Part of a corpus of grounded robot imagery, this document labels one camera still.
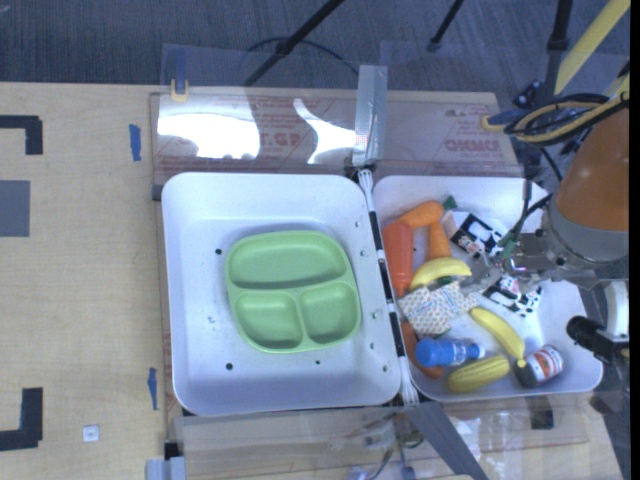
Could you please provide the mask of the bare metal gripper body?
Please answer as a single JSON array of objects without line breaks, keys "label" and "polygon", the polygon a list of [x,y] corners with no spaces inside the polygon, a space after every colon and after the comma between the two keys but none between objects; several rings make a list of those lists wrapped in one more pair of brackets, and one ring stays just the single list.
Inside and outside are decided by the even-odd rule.
[{"label": "bare metal gripper body", "polygon": [[598,264],[567,248],[548,230],[521,233],[517,242],[510,241],[500,266],[521,283],[567,281],[591,289],[600,282]]}]

